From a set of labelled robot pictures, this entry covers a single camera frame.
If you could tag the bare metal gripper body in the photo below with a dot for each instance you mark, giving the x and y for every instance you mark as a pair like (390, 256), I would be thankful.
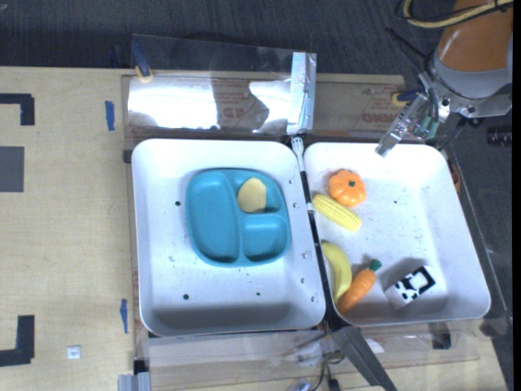
(476, 106)

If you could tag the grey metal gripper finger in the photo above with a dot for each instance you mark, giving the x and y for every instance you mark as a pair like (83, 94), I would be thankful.
(390, 139)

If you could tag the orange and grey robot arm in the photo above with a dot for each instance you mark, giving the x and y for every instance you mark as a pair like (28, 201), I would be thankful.
(476, 35)

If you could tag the orange pumpkin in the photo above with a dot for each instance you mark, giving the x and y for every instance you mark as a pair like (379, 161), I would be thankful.
(347, 189)

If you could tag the white plastic tray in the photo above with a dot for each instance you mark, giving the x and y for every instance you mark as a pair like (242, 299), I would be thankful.
(228, 300)
(423, 218)

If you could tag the yellow corn cob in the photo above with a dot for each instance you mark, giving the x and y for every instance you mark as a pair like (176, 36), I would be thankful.
(337, 213)

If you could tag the yellow banana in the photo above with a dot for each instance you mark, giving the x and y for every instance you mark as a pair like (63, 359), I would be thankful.
(342, 267)

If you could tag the white carton with black print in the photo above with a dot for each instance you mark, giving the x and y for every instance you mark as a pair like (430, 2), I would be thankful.
(411, 287)

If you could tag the yellow potato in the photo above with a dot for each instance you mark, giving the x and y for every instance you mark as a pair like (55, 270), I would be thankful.
(252, 196)

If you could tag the orange carrot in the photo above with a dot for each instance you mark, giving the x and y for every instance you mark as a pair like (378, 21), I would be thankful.
(358, 288)

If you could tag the blue divided plate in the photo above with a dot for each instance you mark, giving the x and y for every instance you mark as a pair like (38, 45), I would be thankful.
(215, 218)

